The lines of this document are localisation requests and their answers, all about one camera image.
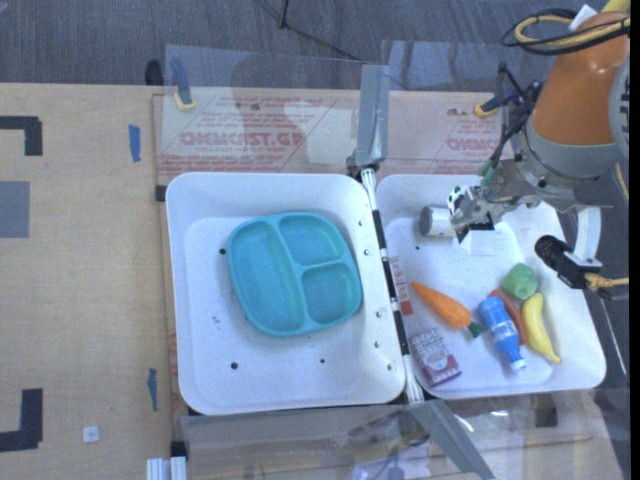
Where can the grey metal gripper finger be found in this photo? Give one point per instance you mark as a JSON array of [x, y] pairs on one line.
[[461, 220], [486, 213]]

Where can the yellow banana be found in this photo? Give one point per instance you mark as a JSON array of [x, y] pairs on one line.
[[537, 325]]

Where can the white carton with black spots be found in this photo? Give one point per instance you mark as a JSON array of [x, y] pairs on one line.
[[487, 243]]

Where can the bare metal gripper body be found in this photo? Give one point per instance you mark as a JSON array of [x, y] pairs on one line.
[[510, 185]]

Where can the blue divided plate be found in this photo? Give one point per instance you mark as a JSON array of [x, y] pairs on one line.
[[295, 273]]

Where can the orange carrot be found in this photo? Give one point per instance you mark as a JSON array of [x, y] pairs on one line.
[[442, 305]]

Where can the thin black and white rod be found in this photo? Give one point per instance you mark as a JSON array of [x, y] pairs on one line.
[[387, 268]]

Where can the silver can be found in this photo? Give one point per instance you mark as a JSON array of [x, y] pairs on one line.
[[434, 221]]

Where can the blue bottle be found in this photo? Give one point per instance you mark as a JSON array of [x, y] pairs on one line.
[[500, 330]]

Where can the black cylinder on white bracket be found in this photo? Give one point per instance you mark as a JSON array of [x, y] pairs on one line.
[[565, 263]]

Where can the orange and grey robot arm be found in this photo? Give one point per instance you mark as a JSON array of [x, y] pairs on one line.
[[575, 98]]

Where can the orange sausage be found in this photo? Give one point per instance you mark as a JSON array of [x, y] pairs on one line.
[[515, 315]]

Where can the red and white carton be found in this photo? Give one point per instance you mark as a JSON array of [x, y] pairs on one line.
[[435, 358]]

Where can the brown cardboard board, red print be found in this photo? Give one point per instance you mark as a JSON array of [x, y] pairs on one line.
[[280, 133]]

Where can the green toy vegetable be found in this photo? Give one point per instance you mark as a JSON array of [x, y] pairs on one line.
[[520, 280]]

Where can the white plastic tray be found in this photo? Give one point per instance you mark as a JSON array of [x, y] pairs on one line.
[[465, 268], [210, 358]]

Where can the red and white packet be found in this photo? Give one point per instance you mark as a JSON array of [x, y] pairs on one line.
[[401, 285]]

